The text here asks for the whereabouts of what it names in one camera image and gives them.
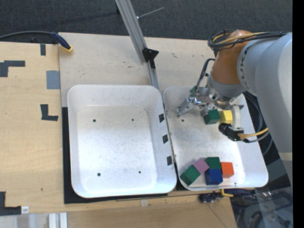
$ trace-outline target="wooden table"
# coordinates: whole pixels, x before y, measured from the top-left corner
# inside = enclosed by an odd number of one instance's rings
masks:
[[[62,73],[82,75],[82,72],[77,71],[79,64],[75,65],[79,56],[75,55],[83,48],[92,49],[88,46],[92,44],[92,39],[95,43],[100,40],[104,42],[99,48],[101,51],[107,46],[107,41],[121,39],[124,46],[120,45],[120,48],[127,48],[117,56],[118,60],[125,58],[119,63],[123,70],[138,69],[140,62],[129,37],[72,33],[61,35],[73,46],[74,56],[62,51],[58,45],[46,44],[46,55],[42,56],[40,44],[0,43],[0,62],[25,61],[24,67],[11,66],[8,76],[0,77],[0,191],[6,191],[5,206],[28,206],[29,212],[35,214],[69,212],[69,222],[74,220],[75,223],[79,223],[80,217],[85,220],[85,215],[98,216],[101,209],[105,211],[104,218],[113,213],[117,216],[118,212],[125,216],[142,212],[144,220],[148,210],[159,215],[162,215],[161,210],[171,210],[172,218],[176,209],[186,212],[190,207],[196,210],[199,220],[203,219],[206,224],[217,224],[214,223],[216,219],[219,223],[213,227],[236,227],[229,199],[201,204],[198,194],[204,191],[174,190],[165,198],[151,198],[144,202],[142,199],[128,199],[64,204],[61,97],[70,85],[61,82],[61,90],[47,89],[46,72],[62,69],[60,77]],[[162,93],[169,86],[195,85],[204,61],[213,57],[206,41],[146,38],[146,42],[149,48],[160,51],[155,63]],[[92,55],[94,52],[83,55],[82,59],[90,62],[88,58],[91,58],[91,61],[96,62],[102,57],[104,62],[114,63],[107,61],[103,55],[96,55],[95,59],[92,59]],[[61,68],[62,65],[69,64],[74,65],[73,71],[67,70],[68,66]],[[142,77],[133,84],[149,84],[149,78]],[[57,115],[58,120],[42,120],[41,104],[48,104],[48,114]]]

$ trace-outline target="blue block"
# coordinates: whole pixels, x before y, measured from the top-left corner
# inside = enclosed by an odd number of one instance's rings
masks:
[[[221,169],[208,169],[205,171],[206,185],[219,185],[223,182]]]

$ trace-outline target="pink block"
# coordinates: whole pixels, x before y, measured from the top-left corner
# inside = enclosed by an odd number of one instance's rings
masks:
[[[204,161],[203,158],[199,158],[193,166],[199,171],[200,174],[203,174],[206,170],[209,169],[208,164]]]

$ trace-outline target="white tray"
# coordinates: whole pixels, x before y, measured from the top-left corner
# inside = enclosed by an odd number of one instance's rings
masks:
[[[221,162],[232,162],[235,174],[230,178],[224,178],[221,184],[215,186],[206,185],[202,174],[190,186],[180,180],[183,186],[192,191],[199,191],[266,185],[268,172],[258,142],[244,143],[228,139],[219,132],[218,124],[205,124],[198,106],[177,117],[176,109],[189,95],[190,89],[170,87],[164,92],[164,104],[178,175],[183,174],[199,158],[215,156],[219,157]],[[239,96],[232,104],[244,105],[240,110],[241,126],[245,133],[254,133],[244,96]]]
[[[159,90],[150,85],[76,85],[67,102],[71,181],[79,196],[174,189],[177,178]]]

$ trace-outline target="red block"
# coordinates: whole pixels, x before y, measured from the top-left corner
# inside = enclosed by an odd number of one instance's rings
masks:
[[[223,178],[229,178],[234,175],[232,162],[221,162]]]

